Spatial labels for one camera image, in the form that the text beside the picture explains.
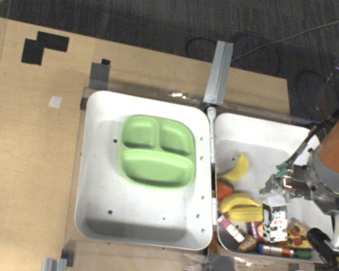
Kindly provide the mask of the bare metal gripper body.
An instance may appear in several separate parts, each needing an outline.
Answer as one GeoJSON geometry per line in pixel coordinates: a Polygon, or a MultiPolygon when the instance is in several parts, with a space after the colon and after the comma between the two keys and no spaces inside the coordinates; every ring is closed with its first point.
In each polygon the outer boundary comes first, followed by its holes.
{"type": "Polygon", "coordinates": [[[339,193],[330,190],[310,166],[294,165],[288,172],[285,189],[289,200],[310,200],[325,214],[338,210],[339,193]]]}

